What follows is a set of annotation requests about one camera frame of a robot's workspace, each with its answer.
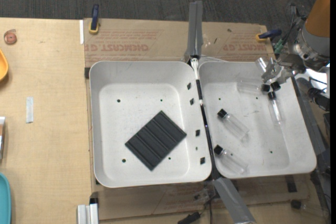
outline wooden board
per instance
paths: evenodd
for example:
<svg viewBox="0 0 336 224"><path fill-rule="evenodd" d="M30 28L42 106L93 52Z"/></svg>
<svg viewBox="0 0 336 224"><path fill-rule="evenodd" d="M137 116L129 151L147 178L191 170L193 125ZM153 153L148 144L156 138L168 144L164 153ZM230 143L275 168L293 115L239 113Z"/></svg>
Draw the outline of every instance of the wooden board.
<svg viewBox="0 0 336 224"><path fill-rule="evenodd" d="M16 44L0 37L9 64L0 82L0 172L11 186L12 224L76 223L77 205L91 194L79 21L0 19L0 35L13 28ZM26 123L27 97L34 98L33 123Z"/></svg>

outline white tray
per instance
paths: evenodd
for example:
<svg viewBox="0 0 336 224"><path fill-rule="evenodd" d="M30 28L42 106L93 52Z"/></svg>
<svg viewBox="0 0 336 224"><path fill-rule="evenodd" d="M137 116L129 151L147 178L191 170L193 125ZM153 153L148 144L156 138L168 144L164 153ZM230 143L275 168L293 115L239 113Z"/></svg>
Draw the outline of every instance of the white tray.
<svg viewBox="0 0 336 224"><path fill-rule="evenodd" d="M308 173L316 167L316 156L303 120L291 80L276 92L285 113L281 128L275 127L268 110L267 95L237 91L239 77L260 80L252 62L205 62L199 67L203 100L212 144L229 149L248 163L244 174L232 172L215 156L218 171L228 178ZM217 117L220 109L235 115L249 129L243 146Z"/></svg>
<svg viewBox="0 0 336 224"><path fill-rule="evenodd" d="M94 171L99 183L116 188L201 182L210 175L207 139L190 66L182 62L97 62L90 70L90 89ZM187 137L150 171L124 144L161 110Z"/></svg>

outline teal container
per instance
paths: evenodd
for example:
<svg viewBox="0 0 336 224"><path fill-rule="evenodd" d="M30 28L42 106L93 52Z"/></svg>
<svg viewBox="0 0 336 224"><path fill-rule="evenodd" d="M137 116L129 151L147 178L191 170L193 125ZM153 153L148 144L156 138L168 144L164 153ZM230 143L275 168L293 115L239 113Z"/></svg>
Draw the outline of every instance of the teal container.
<svg viewBox="0 0 336 224"><path fill-rule="evenodd" d="M4 174L0 173L0 223L11 224L12 214L11 189Z"/></svg>

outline clear plastic vial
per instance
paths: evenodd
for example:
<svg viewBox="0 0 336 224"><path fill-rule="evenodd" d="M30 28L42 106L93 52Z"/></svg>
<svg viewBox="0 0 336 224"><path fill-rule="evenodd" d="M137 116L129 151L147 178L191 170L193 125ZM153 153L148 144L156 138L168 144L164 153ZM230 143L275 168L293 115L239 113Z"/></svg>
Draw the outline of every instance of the clear plastic vial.
<svg viewBox="0 0 336 224"><path fill-rule="evenodd" d="M214 148L214 152L220 158L223 165L229 168L232 172L238 174L246 173L248 164L230 150L223 149L221 146L217 145Z"/></svg>
<svg viewBox="0 0 336 224"><path fill-rule="evenodd" d="M283 115L283 112L281 111L281 106L279 104L279 101L277 100L275 92L269 92L268 99L268 109L269 113L271 114L272 121L275 125L280 125L285 121L285 117Z"/></svg>
<svg viewBox="0 0 336 224"><path fill-rule="evenodd" d="M324 219L327 219L329 216L329 211L322 208L321 205L305 203L299 200L292 200L290 205L293 209L301 210L302 212L306 212L317 217L322 217Z"/></svg>
<svg viewBox="0 0 336 224"><path fill-rule="evenodd" d="M261 94L267 93L270 85L261 84L257 79L239 78L237 83L237 90L239 92Z"/></svg>
<svg viewBox="0 0 336 224"><path fill-rule="evenodd" d="M246 141L247 133L249 129L235 116L230 113L227 113L224 109L221 109L217 113L218 117L223 121L225 126L233 133L239 140Z"/></svg>
<svg viewBox="0 0 336 224"><path fill-rule="evenodd" d="M260 74L264 74L266 72L268 61L265 58L260 57L254 63L256 64Z"/></svg>

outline blue clamp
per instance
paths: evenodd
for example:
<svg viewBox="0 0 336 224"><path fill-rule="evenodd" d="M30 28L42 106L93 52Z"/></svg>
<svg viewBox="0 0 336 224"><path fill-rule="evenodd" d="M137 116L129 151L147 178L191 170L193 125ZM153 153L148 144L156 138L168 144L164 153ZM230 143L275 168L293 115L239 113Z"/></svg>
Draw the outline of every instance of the blue clamp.
<svg viewBox="0 0 336 224"><path fill-rule="evenodd" d="M99 29L98 9L99 9L99 5L98 4L94 4L93 8L92 8L92 22L90 23L90 26L89 26L89 32L91 34L98 33L98 29Z"/></svg>
<svg viewBox="0 0 336 224"><path fill-rule="evenodd" d="M261 41L265 41L267 38L273 38L273 37L276 37L276 36L280 36L281 34L282 34L281 29L273 29L273 30L267 31L263 34L257 34L256 35L256 40L258 42L261 42Z"/></svg>

